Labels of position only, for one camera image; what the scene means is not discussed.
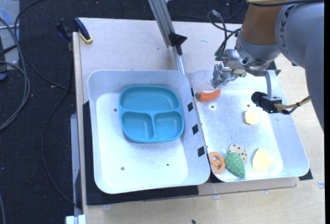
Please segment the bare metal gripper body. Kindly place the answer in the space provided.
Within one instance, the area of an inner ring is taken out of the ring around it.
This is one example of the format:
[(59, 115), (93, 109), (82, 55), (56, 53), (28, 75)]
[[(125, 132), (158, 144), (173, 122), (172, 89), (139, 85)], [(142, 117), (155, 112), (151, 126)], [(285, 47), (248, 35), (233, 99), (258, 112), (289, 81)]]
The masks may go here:
[(258, 75), (256, 58), (244, 50), (226, 49), (221, 61), (221, 71), (232, 72), (236, 78), (244, 77), (247, 73)]

